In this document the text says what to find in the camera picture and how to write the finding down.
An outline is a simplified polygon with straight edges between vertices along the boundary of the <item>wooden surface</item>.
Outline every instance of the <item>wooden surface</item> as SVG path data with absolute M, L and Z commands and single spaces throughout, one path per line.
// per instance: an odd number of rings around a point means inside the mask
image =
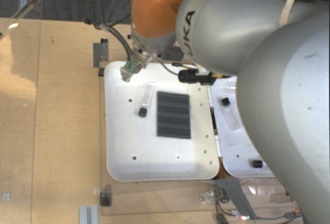
M 125 53 L 112 36 L 83 23 L 41 21 L 40 35 L 39 22 L 25 23 L 0 41 L 0 193 L 11 191 L 10 201 L 0 201 L 0 223 L 77 224 L 79 207 L 98 204 L 94 192 L 101 188 L 100 80 L 92 44 L 108 38 L 111 61 Z M 130 30 L 117 29 L 124 36 Z M 100 214 L 100 223 L 216 220 L 215 211 L 198 211 Z

